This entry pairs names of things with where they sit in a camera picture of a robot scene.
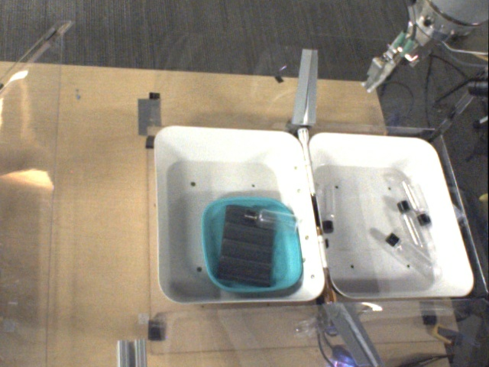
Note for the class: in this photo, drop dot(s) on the teal plastic bowl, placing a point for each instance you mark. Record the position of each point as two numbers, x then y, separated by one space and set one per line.
288 251

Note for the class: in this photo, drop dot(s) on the white plastic tray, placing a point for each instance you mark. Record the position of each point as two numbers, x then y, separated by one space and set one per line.
366 281
179 220

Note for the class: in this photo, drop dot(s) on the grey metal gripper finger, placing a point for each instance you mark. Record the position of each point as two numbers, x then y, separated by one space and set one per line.
372 78
389 65

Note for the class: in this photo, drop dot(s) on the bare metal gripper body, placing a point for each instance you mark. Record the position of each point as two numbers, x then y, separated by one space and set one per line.
429 27

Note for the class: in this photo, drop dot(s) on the black ribbed block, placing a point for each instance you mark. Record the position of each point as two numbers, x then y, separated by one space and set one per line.
246 251

